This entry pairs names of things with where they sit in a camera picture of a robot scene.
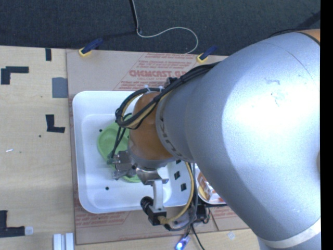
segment wooden table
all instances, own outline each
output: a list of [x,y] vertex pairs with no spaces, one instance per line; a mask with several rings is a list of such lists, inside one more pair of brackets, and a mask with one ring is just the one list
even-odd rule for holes
[[[33,235],[0,238],[0,249],[52,249],[53,234],[75,232],[67,98],[53,98],[52,78],[66,78],[66,51],[0,46],[0,68],[29,67],[0,85],[0,210],[7,226]],[[48,132],[46,115],[64,133]],[[250,229],[200,233],[209,249],[259,249]],[[179,236],[76,245],[75,249],[174,249]],[[186,249],[200,249],[194,236]]]

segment green plate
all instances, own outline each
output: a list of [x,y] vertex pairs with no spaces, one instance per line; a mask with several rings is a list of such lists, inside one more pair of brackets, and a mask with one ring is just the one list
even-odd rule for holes
[[[119,128],[118,124],[114,122],[114,123],[108,125],[104,130],[102,130],[98,137],[97,147],[105,161],[108,160],[108,155],[110,154],[110,152],[113,149],[114,142],[116,141],[116,137],[117,137],[118,128]],[[127,143],[129,141],[129,133],[130,133],[129,130],[126,129],[124,136],[123,136],[120,144],[118,145],[115,153],[118,153],[119,151],[127,150]],[[123,176],[122,178],[128,182],[140,182],[140,179],[138,178],[137,175],[134,177]]]

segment cardboard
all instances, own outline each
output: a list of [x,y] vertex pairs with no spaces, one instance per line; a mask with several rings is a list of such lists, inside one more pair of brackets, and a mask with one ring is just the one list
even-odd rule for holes
[[[163,86],[168,77],[180,77],[200,65],[196,55],[92,51],[81,57],[77,50],[67,50],[69,117],[74,186],[76,244],[123,241],[183,234],[169,232],[163,226],[152,226],[142,211],[92,214],[83,209],[78,198],[72,100],[82,91],[136,91]],[[209,56],[207,64],[225,56]],[[169,208],[168,216],[180,208]],[[247,226],[228,207],[211,209],[212,220],[197,226],[197,232],[243,229]]]

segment dark gray floor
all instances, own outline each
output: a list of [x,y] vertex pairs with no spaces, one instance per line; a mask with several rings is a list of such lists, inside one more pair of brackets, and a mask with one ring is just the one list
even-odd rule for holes
[[[320,28],[321,0],[134,0],[142,35],[186,27],[199,38],[195,54],[212,45],[230,55],[272,33]],[[172,30],[153,39],[135,34],[129,0],[0,0],[0,45],[185,53],[195,37]]]

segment white bracket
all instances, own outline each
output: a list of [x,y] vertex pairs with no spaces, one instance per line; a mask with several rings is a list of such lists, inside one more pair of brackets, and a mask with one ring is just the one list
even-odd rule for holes
[[163,207],[163,182],[156,180],[152,183],[153,189],[153,205],[154,210],[161,210]]
[[73,233],[53,234],[53,250],[74,250]]

